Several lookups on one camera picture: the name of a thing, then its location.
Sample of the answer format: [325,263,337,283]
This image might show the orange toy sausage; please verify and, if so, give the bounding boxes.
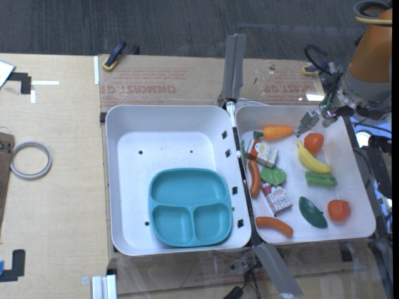
[255,216,294,238]
[248,159,262,198]

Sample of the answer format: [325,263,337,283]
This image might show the black cylinder on white bracket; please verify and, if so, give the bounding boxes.
[367,134,393,155]

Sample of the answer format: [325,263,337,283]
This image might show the white plastic tray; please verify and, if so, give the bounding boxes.
[105,104,252,257]
[234,105,377,246]

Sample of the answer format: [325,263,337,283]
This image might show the red and white small carton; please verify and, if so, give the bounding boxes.
[260,182,294,216]

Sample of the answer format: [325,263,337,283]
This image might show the black block with thin wires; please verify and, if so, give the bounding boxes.
[223,285,245,299]

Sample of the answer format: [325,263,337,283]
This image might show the brown cardboard board, red print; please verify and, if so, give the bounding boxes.
[97,54,388,296]

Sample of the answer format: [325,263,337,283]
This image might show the brown paper bag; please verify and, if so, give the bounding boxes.
[0,131,16,240]

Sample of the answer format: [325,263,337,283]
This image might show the green toy bean pods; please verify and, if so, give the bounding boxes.
[304,170,338,187]

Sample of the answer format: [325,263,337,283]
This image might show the orange and white small carton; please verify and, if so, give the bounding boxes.
[245,138,279,169]

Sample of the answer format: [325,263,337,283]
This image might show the yellow banana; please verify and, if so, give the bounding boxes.
[296,140,334,175]

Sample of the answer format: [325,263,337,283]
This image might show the teal divided plate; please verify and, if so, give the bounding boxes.
[148,167,234,248]

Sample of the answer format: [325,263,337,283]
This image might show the dark green toy leaf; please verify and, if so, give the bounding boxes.
[298,196,329,229]

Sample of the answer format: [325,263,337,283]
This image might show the light green toy leaf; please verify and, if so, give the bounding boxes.
[259,165,288,187]

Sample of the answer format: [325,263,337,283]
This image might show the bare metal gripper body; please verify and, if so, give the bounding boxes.
[319,85,393,121]

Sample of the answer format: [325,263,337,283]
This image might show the white tape roll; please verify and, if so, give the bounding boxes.
[9,141,53,181]

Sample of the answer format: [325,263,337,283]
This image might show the orange toy carrot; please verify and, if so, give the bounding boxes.
[252,125,296,142]

